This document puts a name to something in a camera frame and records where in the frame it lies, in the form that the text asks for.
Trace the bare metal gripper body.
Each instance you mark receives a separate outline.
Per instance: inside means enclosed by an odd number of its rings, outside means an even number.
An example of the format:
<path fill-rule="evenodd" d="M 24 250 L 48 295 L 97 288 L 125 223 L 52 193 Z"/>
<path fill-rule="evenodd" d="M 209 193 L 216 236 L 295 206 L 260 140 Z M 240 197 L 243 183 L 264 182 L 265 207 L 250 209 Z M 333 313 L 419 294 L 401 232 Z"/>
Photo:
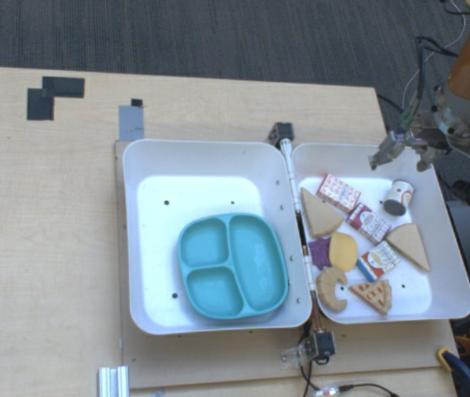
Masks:
<path fill-rule="evenodd" d="M 421 158 L 439 158 L 451 151 L 470 157 L 470 126 L 450 109 L 419 110 L 407 132 L 407 144 Z"/>

